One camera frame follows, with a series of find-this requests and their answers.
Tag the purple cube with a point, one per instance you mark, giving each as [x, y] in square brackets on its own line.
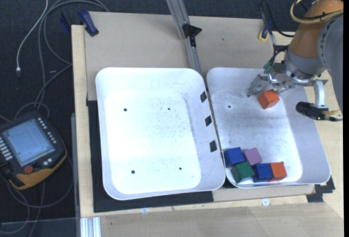
[253, 156]

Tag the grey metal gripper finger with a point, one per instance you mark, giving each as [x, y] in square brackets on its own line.
[285, 87]
[257, 84]

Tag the green cube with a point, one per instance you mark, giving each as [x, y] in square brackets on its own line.
[242, 172]

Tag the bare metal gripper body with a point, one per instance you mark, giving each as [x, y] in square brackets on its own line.
[283, 75]

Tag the orange cube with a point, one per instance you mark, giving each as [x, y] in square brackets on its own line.
[268, 99]
[278, 170]

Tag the brown cardboard board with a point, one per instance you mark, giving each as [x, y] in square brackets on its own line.
[141, 45]

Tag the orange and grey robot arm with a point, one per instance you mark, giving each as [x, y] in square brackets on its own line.
[309, 37]

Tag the white plastic tray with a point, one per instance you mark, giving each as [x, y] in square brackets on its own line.
[152, 143]
[253, 129]

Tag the blue cube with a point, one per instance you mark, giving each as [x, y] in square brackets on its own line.
[234, 156]
[263, 172]

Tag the black cylinder on white bracket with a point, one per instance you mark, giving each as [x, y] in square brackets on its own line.
[309, 109]

